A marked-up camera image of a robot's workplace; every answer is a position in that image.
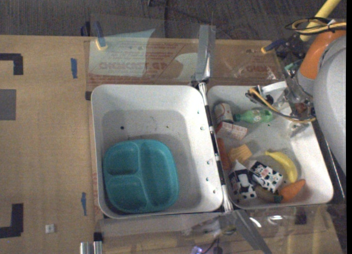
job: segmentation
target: white bin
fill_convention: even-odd
[[[251,102],[246,92],[251,86],[215,86],[208,91],[208,103],[210,110],[219,102],[230,105],[233,114],[242,113],[259,105]],[[329,177],[323,155],[321,153],[313,126],[308,123],[307,127],[291,136],[293,122],[274,114],[274,119],[269,123],[248,124],[237,122],[237,125],[248,128],[247,135],[241,140],[224,139],[227,150],[246,144],[253,153],[251,159],[256,159],[285,176],[283,167],[269,156],[265,156],[266,150],[285,152],[298,168],[298,179],[305,179],[303,190],[288,203],[267,203],[258,198],[241,201],[236,204],[243,209],[258,209],[270,207],[315,205],[329,202],[334,194],[331,179]],[[230,188],[229,195],[235,203],[234,195]]]
[[[116,219],[211,212],[223,202],[214,150],[201,94],[189,86],[101,85],[91,96],[95,133],[98,202]],[[120,214],[109,208],[102,158],[120,141],[154,139],[171,150],[177,166],[179,197],[165,211]]]

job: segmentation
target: toy carrot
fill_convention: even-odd
[[[226,153],[224,140],[222,138],[218,138],[217,142],[218,142],[222,167],[224,168],[224,170],[229,170],[231,168],[231,162]]]
[[[283,187],[279,191],[279,195],[283,196],[282,203],[284,202],[289,202],[292,200],[303,188],[303,186],[306,184],[306,180],[301,179],[298,180],[292,184],[289,184],[288,186]]]

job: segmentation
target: black tape mark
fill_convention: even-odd
[[[12,204],[11,224],[0,228],[0,239],[21,236],[23,233],[23,203]]]
[[[85,94],[86,100],[87,100],[87,101],[90,101],[90,100],[91,100],[91,97],[92,97],[92,92],[86,91],[86,94]]]
[[[21,54],[0,53],[0,60],[12,60],[13,75],[23,75],[23,57]]]
[[[16,120],[15,89],[0,89],[0,120]]]

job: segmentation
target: small green bottle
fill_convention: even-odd
[[[273,120],[273,114],[268,109],[253,109],[251,111],[246,111],[243,114],[233,115],[234,121],[246,121],[248,123],[266,123]]]

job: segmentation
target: teal divided plate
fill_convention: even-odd
[[[178,198],[175,161],[170,149],[160,141],[115,144],[104,155],[103,175],[111,204],[125,213],[162,211]]]

